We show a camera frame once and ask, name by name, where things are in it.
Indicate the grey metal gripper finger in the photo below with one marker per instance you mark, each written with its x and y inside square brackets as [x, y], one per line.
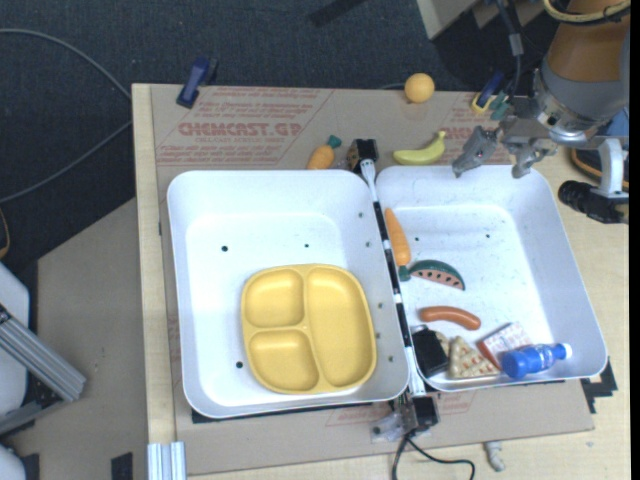
[474, 154]
[526, 160]

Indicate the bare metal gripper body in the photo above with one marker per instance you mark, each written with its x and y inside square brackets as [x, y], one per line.
[560, 125]

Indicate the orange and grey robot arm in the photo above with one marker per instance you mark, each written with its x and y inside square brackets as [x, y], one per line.
[585, 43]

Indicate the yellow banana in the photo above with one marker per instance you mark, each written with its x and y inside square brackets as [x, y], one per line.
[417, 156]

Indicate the orange ball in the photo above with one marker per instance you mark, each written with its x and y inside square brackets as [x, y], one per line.
[419, 88]

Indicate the white plastic tray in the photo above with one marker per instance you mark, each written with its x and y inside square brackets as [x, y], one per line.
[520, 248]
[215, 278]

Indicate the long orange carrot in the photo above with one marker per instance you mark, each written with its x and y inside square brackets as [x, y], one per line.
[398, 240]

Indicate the green watermelon slice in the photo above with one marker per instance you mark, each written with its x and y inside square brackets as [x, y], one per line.
[437, 273]

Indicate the thin black and white rod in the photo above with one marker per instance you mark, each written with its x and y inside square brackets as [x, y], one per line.
[391, 263]

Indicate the short orange carrot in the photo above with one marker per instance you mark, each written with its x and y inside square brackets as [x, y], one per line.
[322, 157]

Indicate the orange sausage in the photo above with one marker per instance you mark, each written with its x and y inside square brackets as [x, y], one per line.
[450, 315]

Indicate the red and white carton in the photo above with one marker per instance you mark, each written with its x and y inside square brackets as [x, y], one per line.
[505, 340]

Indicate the beige biscuit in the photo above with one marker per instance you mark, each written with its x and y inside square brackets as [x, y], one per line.
[442, 340]

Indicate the blue plastic bottle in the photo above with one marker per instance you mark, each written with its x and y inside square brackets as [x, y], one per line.
[530, 360]

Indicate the black box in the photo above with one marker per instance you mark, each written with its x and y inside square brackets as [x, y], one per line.
[429, 352]

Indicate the beige pizza slice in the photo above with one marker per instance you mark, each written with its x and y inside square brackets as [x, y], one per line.
[467, 360]

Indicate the yellow divided plate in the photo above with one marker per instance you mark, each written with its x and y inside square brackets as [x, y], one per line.
[335, 318]

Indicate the brown cardboard board red print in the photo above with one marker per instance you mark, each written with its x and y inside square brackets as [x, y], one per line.
[260, 128]

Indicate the black cylinder on white bracket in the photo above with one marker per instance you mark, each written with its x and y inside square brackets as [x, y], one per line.
[595, 200]

